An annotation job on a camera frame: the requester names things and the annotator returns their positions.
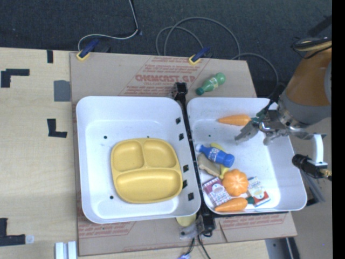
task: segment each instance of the white tray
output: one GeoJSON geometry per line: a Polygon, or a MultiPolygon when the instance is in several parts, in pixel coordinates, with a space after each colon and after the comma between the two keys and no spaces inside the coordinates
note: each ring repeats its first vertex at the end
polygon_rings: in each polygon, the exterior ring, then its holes
{"type": "Polygon", "coordinates": [[[90,221],[163,219],[199,210],[196,173],[181,107],[176,101],[159,97],[85,97],[77,104],[77,128],[81,203],[90,221]],[[119,141],[146,137],[163,139],[173,146],[187,185],[171,200],[132,204],[116,194],[111,150],[119,141]]]}
{"type": "MultiPolygon", "coordinates": [[[[261,98],[203,97],[191,99],[187,104],[194,145],[210,145],[212,142],[221,145],[235,157],[231,169],[238,168],[248,178],[257,176],[271,198],[269,202],[256,208],[248,205],[241,214],[300,210],[307,202],[300,171],[292,164],[294,152],[289,137],[276,138],[272,144],[264,146],[264,133],[259,132],[252,139],[236,145],[234,137],[240,133],[242,127],[217,121],[221,117],[234,114],[255,117],[267,104],[268,99],[261,98]]],[[[200,178],[201,182],[205,183],[213,176],[200,171],[200,178]]],[[[210,210],[215,212],[205,193],[204,199],[210,210]]]]}

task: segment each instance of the toy pumpkin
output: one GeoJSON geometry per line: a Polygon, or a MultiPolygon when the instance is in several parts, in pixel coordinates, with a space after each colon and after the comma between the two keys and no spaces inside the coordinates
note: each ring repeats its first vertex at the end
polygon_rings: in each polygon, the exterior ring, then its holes
{"type": "Polygon", "coordinates": [[[249,184],[246,174],[238,169],[226,172],[222,183],[231,196],[239,196],[246,193],[249,184]]]}

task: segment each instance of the yellow plate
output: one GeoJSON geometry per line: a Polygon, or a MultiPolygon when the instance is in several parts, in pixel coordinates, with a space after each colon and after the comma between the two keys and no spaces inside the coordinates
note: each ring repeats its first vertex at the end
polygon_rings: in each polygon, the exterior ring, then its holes
{"type": "Polygon", "coordinates": [[[117,143],[111,153],[115,189],[131,203],[160,202],[182,190],[182,173],[173,147],[157,138],[117,143]]]}

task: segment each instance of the orange carrot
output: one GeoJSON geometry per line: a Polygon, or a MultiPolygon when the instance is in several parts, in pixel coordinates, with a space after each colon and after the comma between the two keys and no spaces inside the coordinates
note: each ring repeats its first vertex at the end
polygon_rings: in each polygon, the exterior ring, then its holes
{"type": "Polygon", "coordinates": [[[246,114],[231,115],[218,119],[218,122],[220,123],[235,126],[245,126],[249,121],[251,121],[251,118],[246,114]]]}
{"type": "Polygon", "coordinates": [[[217,212],[235,212],[241,211],[248,205],[247,199],[244,197],[236,197],[230,201],[224,202],[215,208],[217,212]]]}

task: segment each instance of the toy bottle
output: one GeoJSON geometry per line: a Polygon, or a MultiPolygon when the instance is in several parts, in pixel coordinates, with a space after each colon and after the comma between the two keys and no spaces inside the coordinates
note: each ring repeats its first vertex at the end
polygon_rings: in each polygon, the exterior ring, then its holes
{"type": "Polygon", "coordinates": [[[212,91],[216,89],[219,85],[222,85],[225,83],[225,75],[223,73],[217,73],[215,76],[212,78],[204,81],[203,86],[197,88],[196,93],[198,95],[202,95],[205,92],[212,91]]]}
{"type": "Polygon", "coordinates": [[[205,147],[204,145],[198,144],[196,145],[195,150],[205,154],[206,157],[214,163],[222,164],[228,168],[233,165],[235,160],[235,157],[232,154],[225,153],[214,147],[205,147]]]}

